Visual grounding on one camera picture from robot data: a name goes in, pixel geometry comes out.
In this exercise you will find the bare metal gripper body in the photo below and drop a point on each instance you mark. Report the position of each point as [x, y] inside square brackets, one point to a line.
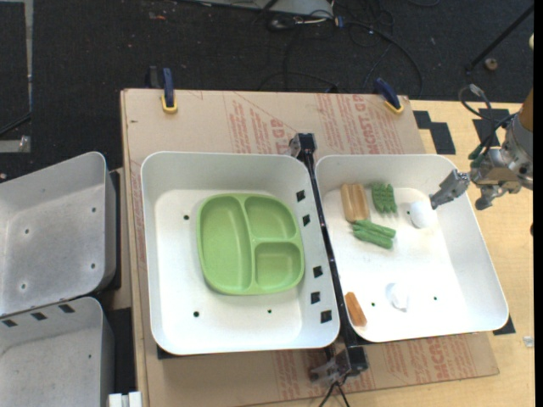
[505, 172]

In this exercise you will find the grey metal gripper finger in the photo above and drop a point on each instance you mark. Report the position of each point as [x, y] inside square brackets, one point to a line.
[449, 189]
[485, 199]

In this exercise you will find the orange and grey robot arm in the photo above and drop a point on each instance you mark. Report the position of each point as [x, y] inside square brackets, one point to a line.
[525, 129]

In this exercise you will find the white egg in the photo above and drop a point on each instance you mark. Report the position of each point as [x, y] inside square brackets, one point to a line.
[421, 215]

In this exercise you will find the green ridged lettuce leaf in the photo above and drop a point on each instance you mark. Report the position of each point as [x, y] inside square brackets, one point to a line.
[384, 197]

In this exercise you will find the white plastic tray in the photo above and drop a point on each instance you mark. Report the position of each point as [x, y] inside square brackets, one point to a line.
[424, 269]
[51, 358]
[178, 312]
[51, 235]

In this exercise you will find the green bean bundle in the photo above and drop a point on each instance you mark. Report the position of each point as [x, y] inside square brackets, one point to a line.
[375, 232]

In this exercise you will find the tan hot dog bun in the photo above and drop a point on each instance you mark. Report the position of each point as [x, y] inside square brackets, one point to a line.
[354, 204]

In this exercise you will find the white crumpled lump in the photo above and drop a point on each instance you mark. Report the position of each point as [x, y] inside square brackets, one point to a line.
[399, 297]

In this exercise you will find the thin black rod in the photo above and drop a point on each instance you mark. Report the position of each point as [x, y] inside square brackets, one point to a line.
[328, 244]

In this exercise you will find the orange-brown sausage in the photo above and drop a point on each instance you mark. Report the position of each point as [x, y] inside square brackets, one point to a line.
[355, 310]

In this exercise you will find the brown cardboard board, red print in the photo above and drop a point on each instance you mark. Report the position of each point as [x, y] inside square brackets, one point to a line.
[237, 121]

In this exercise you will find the green divided plate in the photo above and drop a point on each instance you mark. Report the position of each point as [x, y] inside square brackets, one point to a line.
[229, 244]

